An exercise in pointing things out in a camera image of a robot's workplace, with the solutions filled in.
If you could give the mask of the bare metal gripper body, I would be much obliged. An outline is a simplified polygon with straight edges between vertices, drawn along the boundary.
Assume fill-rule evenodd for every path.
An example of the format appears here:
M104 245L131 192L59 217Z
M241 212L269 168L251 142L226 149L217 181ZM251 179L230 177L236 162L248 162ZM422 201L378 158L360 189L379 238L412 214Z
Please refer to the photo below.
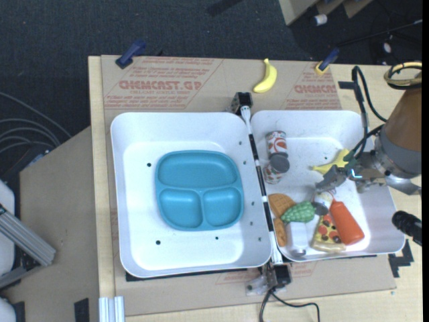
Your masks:
M386 186L386 177L392 172L392 161L382 151L362 152L360 156L349 152L345 162L348 178L355 182L359 193L370 186Z

